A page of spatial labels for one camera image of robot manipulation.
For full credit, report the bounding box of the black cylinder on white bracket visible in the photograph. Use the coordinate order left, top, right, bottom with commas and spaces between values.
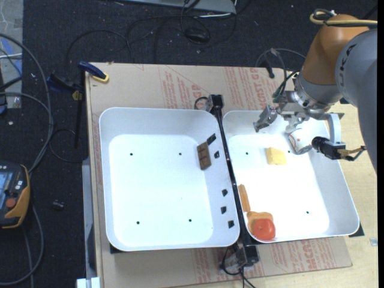
311, 112, 347, 161

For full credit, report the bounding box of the black block with thin wires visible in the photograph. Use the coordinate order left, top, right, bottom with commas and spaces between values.
205, 94, 224, 114
221, 244, 260, 275

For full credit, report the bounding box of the brown cardboard board red print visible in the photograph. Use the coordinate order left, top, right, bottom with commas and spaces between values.
85, 61, 353, 288

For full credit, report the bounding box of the yellow cheese slice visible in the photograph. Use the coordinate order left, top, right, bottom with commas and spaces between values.
265, 147, 287, 166

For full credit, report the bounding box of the brown chocolate bar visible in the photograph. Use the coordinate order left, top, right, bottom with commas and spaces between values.
196, 142, 213, 171

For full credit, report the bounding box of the white can with red print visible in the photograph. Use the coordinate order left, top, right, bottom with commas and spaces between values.
287, 127, 313, 155

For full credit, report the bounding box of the orange carrot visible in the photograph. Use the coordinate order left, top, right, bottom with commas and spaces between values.
238, 184, 251, 213

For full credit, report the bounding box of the white plastic tray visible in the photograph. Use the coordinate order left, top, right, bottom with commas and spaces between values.
98, 106, 241, 253
222, 109, 361, 244

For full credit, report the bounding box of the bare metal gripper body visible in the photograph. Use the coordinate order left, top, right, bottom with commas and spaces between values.
275, 90, 328, 121

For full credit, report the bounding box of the thin black rod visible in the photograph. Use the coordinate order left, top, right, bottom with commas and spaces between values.
214, 106, 251, 247

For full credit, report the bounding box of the red tomato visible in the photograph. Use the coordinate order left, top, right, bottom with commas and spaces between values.
251, 218, 277, 241

